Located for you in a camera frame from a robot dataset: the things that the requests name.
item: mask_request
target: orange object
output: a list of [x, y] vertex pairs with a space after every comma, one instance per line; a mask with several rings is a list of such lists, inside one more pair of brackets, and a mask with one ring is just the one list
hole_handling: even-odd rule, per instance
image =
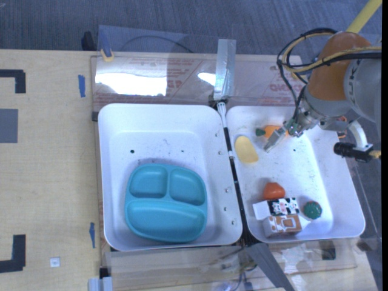
[[276, 129], [279, 129], [281, 126], [277, 126], [277, 125], [267, 125], [265, 126], [264, 128], [264, 131], [266, 132], [264, 134], [264, 137], [266, 137], [267, 139], [269, 137], [271, 137], [272, 133], [276, 130]]
[[264, 187], [263, 198], [266, 201], [269, 201], [270, 199], [284, 198], [285, 195], [286, 191], [277, 182], [268, 182]]

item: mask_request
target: yellow pole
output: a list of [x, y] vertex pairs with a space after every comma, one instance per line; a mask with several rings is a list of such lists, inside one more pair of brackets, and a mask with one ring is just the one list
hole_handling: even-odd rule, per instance
[[346, 31], [358, 33], [382, 3], [383, 0], [369, 0]]

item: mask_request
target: green ball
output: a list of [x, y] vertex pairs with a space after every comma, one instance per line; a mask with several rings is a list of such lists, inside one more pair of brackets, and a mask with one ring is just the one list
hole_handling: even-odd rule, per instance
[[303, 213], [310, 219], [318, 219], [322, 215], [322, 207], [316, 201], [308, 201], [303, 207]]

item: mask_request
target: toy tomato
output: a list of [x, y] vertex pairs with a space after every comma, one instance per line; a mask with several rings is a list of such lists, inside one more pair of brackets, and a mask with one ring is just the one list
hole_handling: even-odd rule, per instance
[[284, 188], [277, 182], [268, 182], [264, 187], [263, 199], [266, 201], [270, 199], [284, 198], [286, 191]]

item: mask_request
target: gray floor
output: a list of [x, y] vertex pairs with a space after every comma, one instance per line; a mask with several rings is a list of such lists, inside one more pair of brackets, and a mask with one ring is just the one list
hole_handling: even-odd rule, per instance
[[[237, 40], [237, 53], [275, 55], [310, 29], [346, 30], [368, 0], [0, 0], [0, 48], [82, 50], [99, 25]], [[370, 42], [382, 36], [382, 8], [360, 34]], [[310, 62], [322, 41], [307, 41], [293, 54]], [[363, 121], [370, 141], [381, 148], [376, 127]], [[382, 289], [381, 161], [349, 161], [367, 219], [362, 249]]]

